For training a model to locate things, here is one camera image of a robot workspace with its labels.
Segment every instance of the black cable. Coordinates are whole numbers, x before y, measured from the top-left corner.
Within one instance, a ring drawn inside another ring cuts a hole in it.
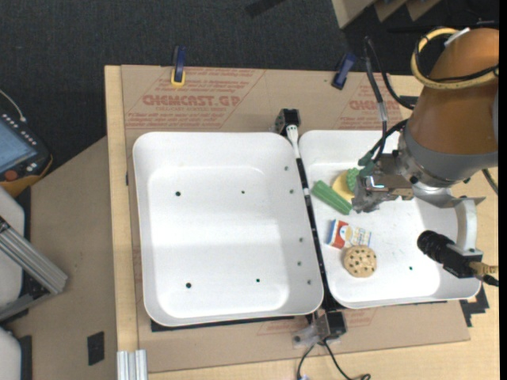
[[[301,380],[301,366],[303,365],[303,362],[305,360],[305,358],[308,356],[308,354],[313,350],[313,348],[315,348],[315,345],[316,344],[313,344],[311,345],[308,350],[306,352],[304,352],[304,355],[303,357],[301,358],[301,360],[299,361],[299,365],[298,365],[298,371],[296,373],[297,375],[297,379],[296,380]]]
[[[373,163],[378,162],[380,157],[382,156],[383,148],[386,146],[386,140],[387,140],[387,121],[382,121],[382,138],[380,139],[379,151],[377,152],[377,155],[373,158]]]
[[[372,86],[373,93],[375,94],[375,99],[377,100],[377,103],[382,104],[383,103],[382,94],[380,93],[379,85],[377,85],[375,76],[373,76],[372,61],[367,56],[365,59],[366,59],[366,75],[368,76],[368,80],[370,82],[370,85]]]
[[[484,177],[486,178],[486,180],[490,184],[490,186],[493,189],[493,191],[495,193],[497,193],[497,196],[498,196],[498,185],[496,184],[496,182],[494,181],[493,177],[491,176],[490,171],[488,169],[483,169],[482,173],[484,174]]]
[[[301,367],[303,366],[303,362],[305,360],[305,358],[310,354],[310,352],[313,350],[313,348],[315,347],[316,344],[319,344],[319,345],[323,345],[326,347],[327,351],[329,352],[330,356],[331,356],[331,359],[333,360],[333,363],[334,363],[334,366],[336,366],[336,368],[340,371],[341,375],[345,378],[345,380],[352,380],[349,376],[347,376],[347,374],[345,374],[345,372],[341,369],[340,365],[338,364],[338,362],[336,361],[335,357],[334,357],[334,353],[333,351],[331,351],[331,348],[330,346],[327,344],[327,338],[324,339],[323,343],[315,343],[313,345],[311,345],[307,351],[304,352],[304,355],[303,357],[301,358],[301,360],[299,361],[299,365],[298,365],[298,370],[296,372],[296,375],[297,375],[297,380],[301,380],[302,376],[301,376]],[[364,374],[360,380],[370,380],[370,378],[372,378],[372,376],[370,374]]]
[[[483,276],[482,281],[486,284],[489,284],[490,286],[500,287],[500,281],[491,275]]]
[[[387,76],[387,73],[383,70],[382,68],[382,65],[380,64],[380,59],[379,59],[379,56],[377,55],[377,52],[375,50],[375,47],[373,46],[373,41],[372,39],[369,37],[369,36],[366,36],[364,38],[364,50],[365,50],[365,55],[366,57],[368,57],[368,54],[366,53],[367,52],[367,49],[368,47],[370,48],[370,50],[372,51],[372,54],[373,54],[373,57],[375,58],[375,62],[376,62],[376,65],[377,67],[379,68],[379,72],[380,74],[382,75],[382,79],[383,79],[383,82],[384,84],[386,85],[387,87],[387,91],[389,92],[389,94],[396,100],[396,102],[405,107],[405,108],[408,108],[409,110],[414,110],[414,105],[407,102],[407,101],[404,101],[398,94],[396,94],[396,92],[393,90],[392,86],[391,86],[391,82],[389,82],[389,77]]]
[[[443,27],[436,27],[432,31],[435,31],[435,30],[441,29],[441,28],[443,28]],[[450,36],[446,35],[446,34],[435,36],[435,38],[446,38],[446,39],[448,39],[449,37]],[[428,37],[423,36],[423,38],[425,38],[429,44],[430,40],[428,39]],[[420,41],[418,41],[415,44],[414,54],[415,54],[415,63],[417,65],[417,68],[421,72],[421,50],[419,49],[419,42]],[[448,78],[437,78],[437,79],[431,78],[427,74],[425,74],[424,76],[425,76],[425,78],[427,78],[428,80],[431,80],[432,82],[465,82],[467,80],[473,80],[475,78],[479,78],[481,76],[484,76],[485,74],[488,74],[489,72],[494,72],[494,75],[498,78],[499,77],[499,74],[498,74],[499,69],[500,69],[500,63],[497,63],[494,66],[487,67],[486,69],[479,70],[479,71],[474,72],[472,74],[465,74],[463,76],[452,76],[452,77],[448,77]]]
[[[396,131],[401,131],[406,126],[407,121],[408,120],[401,120],[399,123],[396,123],[391,128],[389,128],[389,130],[387,130],[387,132],[386,132],[386,138],[393,135]],[[377,143],[370,149],[370,153],[374,154],[381,143],[382,143],[382,139],[379,139],[377,141]]]
[[[330,353],[330,356],[331,356],[331,359],[333,360],[334,366],[336,366],[336,368],[340,371],[341,375],[343,377],[345,377],[346,380],[352,380],[347,374],[345,374],[345,372],[341,369],[340,365],[338,364],[338,362],[334,358],[334,353],[333,353],[333,351],[331,351],[330,346],[327,344],[327,338],[324,339],[324,346],[326,347],[327,351]],[[372,376],[370,374],[365,374],[365,375],[361,376],[360,380],[370,380],[370,378],[372,378]]]

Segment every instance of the dark gray floor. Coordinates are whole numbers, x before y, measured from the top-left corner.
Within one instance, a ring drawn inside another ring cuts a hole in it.
[[[257,1],[0,0],[0,89],[55,168],[105,135],[106,64],[169,64],[183,44],[193,66],[332,70],[346,51],[361,55],[369,35],[385,70],[408,74],[422,31],[392,29],[499,18],[499,0],[445,0],[415,23],[405,8],[380,23],[371,7],[340,30],[330,0],[287,0],[251,17]]]

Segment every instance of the cardboard sheet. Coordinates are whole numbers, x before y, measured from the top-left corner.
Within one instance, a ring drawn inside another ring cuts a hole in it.
[[[35,184],[31,202],[31,242],[69,279],[62,294],[30,308],[8,329],[16,337],[32,337],[34,379],[113,379],[116,319],[106,139]],[[98,333],[104,334],[104,358],[89,365],[88,338]]]
[[[139,224],[132,145],[148,131],[267,131],[282,108],[297,108],[300,133],[315,129],[380,128],[375,98],[365,74],[351,73],[345,88],[330,85],[333,72],[187,68],[181,88],[170,69],[122,66],[125,138],[135,270],[139,347],[151,373],[300,357],[292,334],[305,317],[247,324],[153,332],[143,306]],[[387,100],[389,125],[402,119]],[[336,353],[439,344],[470,339],[458,302],[345,310],[349,331]]]

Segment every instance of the monitor screen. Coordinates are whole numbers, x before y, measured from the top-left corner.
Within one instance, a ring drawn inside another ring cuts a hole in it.
[[[0,171],[36,154],[36,151],[4,123],[0,122]]]

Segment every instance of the white tray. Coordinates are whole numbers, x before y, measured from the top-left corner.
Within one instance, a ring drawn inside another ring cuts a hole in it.
[[[331,185],[341,172],[357,167],[357,160],[379,139],[378,131],[309,131],[299,141],[310,187],[322,180]],[[398,135],[388,139],[385,151],[395,148]],[[372,213],[341,215],[312,196],[317,231],[333,297],[343,306],[363,308],[413,302],[470,298],[480,288],[475,278],[457,279],[417,247],[424,230],[455,240],[458,222],[453,209],[440,209],[412,199],[384,202]],[[342,263],[344,251],[325,243],[333,219],[372,232],[371,248],[377,255],[376,272],[355,278]]]
[[[144,303],[161,325],[309,314],[323,285],[292,147],[150,132],[133,149]]]

